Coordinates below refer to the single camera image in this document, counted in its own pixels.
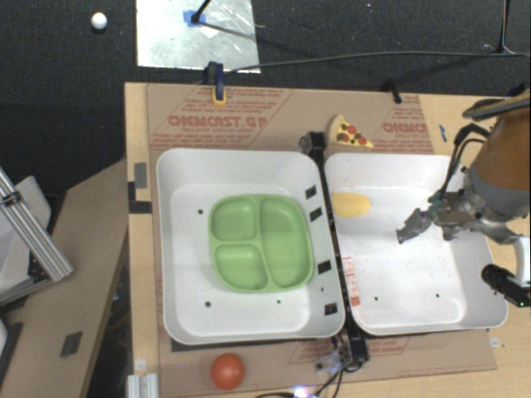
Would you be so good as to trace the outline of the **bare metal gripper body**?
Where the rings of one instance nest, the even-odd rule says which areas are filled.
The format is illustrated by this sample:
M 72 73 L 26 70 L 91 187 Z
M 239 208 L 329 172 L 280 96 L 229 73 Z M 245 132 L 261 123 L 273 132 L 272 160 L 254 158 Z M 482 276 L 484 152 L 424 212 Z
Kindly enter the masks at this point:
M 435 193 L 431 197 L 431 219 L 442 228 L 445 240 L 455 239 L 462 231 L 481 233 L 496 243 L 515 243 L 523 237 L 508 228 L 512 218 L 466 189 Z

